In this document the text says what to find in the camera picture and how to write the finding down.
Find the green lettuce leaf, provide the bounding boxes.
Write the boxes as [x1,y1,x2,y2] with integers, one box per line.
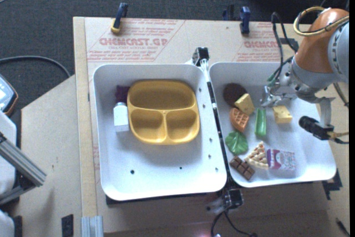
[224,130,249,156]

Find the white bottle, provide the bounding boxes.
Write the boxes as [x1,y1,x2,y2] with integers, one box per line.
[113,102,130,133]

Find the brown chocolate bar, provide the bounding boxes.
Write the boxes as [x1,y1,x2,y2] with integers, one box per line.
[229,155,256,181]

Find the yellow cheese wedge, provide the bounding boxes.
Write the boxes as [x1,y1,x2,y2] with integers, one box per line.
[234,93,256,117]

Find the red and white carton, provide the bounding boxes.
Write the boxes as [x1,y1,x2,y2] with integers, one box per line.
[266,148,297,172]

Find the brown round biscuit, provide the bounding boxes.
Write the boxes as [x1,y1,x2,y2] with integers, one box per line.
[222,83,248,108]

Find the yellow cheese block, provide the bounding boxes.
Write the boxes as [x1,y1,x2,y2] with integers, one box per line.
[272,105,293,124]

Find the yellow divided plate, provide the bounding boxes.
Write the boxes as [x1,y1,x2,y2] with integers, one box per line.
[126,79,201,146]

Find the green celery stick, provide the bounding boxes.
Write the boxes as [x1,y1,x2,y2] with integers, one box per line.
[254,107,267,138]

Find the purple grapes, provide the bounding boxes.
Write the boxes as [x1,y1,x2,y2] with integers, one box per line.
[114,85,131,104]

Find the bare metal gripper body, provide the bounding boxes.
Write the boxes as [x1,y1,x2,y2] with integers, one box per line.
[270,63,303,100]

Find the black cylinder on white bracket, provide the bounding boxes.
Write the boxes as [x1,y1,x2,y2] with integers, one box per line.
[298,96,337,141]

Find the black block with thin wires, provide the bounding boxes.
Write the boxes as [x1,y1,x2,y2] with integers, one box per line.
[195,47,210,67]
[224,189,245,210]

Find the white plastic tray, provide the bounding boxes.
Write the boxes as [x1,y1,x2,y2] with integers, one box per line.
[92,63,228,201]
[208,61,337,189]

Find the orange waffle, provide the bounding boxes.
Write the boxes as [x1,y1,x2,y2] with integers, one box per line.
[229,107,250,133]

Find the brown cardboard board red print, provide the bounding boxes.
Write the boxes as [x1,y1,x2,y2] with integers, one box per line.
[73,16,350,234]

